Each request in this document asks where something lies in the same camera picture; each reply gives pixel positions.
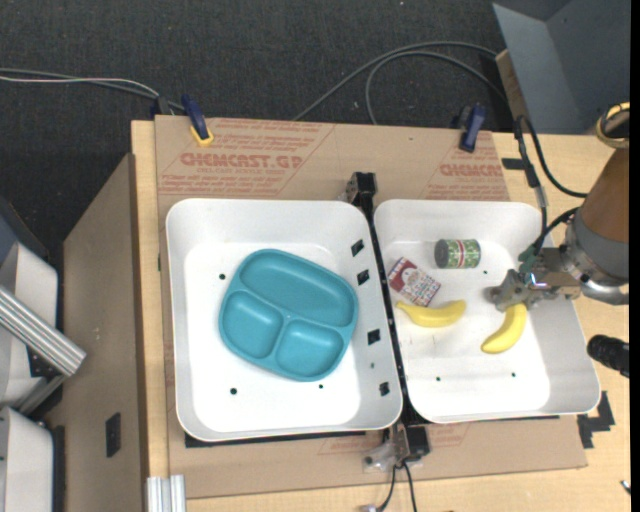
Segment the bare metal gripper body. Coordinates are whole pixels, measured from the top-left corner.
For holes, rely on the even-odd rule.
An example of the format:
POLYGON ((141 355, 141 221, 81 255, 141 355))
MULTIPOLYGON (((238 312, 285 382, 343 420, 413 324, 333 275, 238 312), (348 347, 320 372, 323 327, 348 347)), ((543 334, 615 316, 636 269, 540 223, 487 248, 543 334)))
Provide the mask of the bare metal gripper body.
POLYGON ((629 303, 629 292, 623 290, 628 280, 607 272, 581 248, 543 247, 535 252, 530 246, 519 262, 525 289, 547 290, 546 300, 585 296, 606 304, 629 303))

